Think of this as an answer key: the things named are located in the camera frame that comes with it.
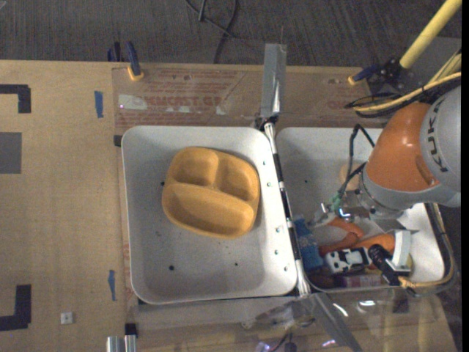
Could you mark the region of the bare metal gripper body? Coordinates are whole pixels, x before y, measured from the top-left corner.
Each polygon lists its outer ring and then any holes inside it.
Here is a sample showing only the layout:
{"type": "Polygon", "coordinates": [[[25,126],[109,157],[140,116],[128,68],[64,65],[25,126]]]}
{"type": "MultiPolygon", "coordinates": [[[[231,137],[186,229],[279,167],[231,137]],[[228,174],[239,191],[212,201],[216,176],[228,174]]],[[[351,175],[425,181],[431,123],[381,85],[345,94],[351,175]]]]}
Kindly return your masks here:
{"type": "Polygon", "coordinates": [[[324,224],[338,217],[345,222],[370,220],[380,227],[395,224],[404,214],[403,210],[387,208],[376,202],[365,191],[360,189],[336,192],[328,201],[321,204],[317,211],[317,223],[324,224]]]}

